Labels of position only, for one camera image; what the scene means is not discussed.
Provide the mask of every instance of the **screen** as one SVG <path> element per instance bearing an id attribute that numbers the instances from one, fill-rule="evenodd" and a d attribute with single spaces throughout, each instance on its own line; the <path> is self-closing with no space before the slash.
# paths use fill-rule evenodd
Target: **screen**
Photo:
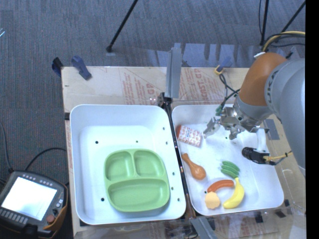
<path id="1" fill-rule="evenodd" d="M 41 221 L 56 192 L 56 189 L 18 177 L 1 207 Z"/>

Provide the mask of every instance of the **table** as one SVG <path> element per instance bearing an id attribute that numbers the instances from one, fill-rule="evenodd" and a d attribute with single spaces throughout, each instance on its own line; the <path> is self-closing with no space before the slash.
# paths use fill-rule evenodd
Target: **table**
<path id="1" fill-rule="evenodd" d="M 68 168 L 72 210 L 72 226 L 76 239 L 99 239 L 110 236 L 121 238 L 184 238 L 191 224 L 187 220 L 127 226 L 84 226 L 75 210 L 72 146 L 69 114 L 80 104 L 157 105 L 160 93 L 165 92 L 166 67 L 87 67 L 92 78 L 85 80 L 75 67 L 62 67 L 62 91 L 65 111 L 65 129 L 68 153 Z M 224 85 L 213 72 L 214 68 L 182 68 L 179 98 L 173 105 L 219 104 L 224 98 Z M 248 68 L 225 68 L 224 76 L 229 86 L 239 89 Z M 283 128 L 272 115 L 278 140 L 267 139 L 272 155 L 282 155 L 290 148 Z M 259 237 L 306 238 L 306 180 L 298 169 L 293 156 L 276 166 L 276 171 L 285 194 L 285 201 L 275 210 L 256 213 L 239 213 L 207 217 L 215 228 L 215 238 Z"/>

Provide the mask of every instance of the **green divided tray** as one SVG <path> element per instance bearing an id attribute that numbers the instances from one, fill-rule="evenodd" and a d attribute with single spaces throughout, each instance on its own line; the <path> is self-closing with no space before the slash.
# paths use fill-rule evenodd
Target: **green divided tray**
<path id="1" fill-rule="evenodd" d="M 104 181 L 109 202 L 121 212 L 149 211 L 169 200 L 164 163 L 148 149 L 125 149 L 108 155 Z"/>

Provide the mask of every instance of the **yellow banana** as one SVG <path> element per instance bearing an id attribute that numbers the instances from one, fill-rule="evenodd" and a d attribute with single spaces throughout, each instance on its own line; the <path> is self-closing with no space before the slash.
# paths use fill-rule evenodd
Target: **yellow banana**
<path id="1" fill-rule="evenodd" d="M 244 198 L 244 187 L 239 183 L 238 177 L 235 178 L 236 186 L 233 195 L 224 202 L 223 207 L 225 209 L 236 208 Z"/>

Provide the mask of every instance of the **robotic arm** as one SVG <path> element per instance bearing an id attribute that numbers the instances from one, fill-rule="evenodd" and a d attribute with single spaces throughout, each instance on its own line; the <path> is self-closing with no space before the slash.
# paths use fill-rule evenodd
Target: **robotic arm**
<path id="1" fill-rule="evenodd" d="M 305 144 L 305 59 L 288 61 L 277 53 L 257 57 L 248 70 L 233 107 L 224 107 L 220 119 L 212 118 L 204 137 L 220 125 L 230 130 L 232 140 L 247 130 L 257 132 L 271 114 L 282 123 L 290 148 L 299 168 L 306 176 Z"/>

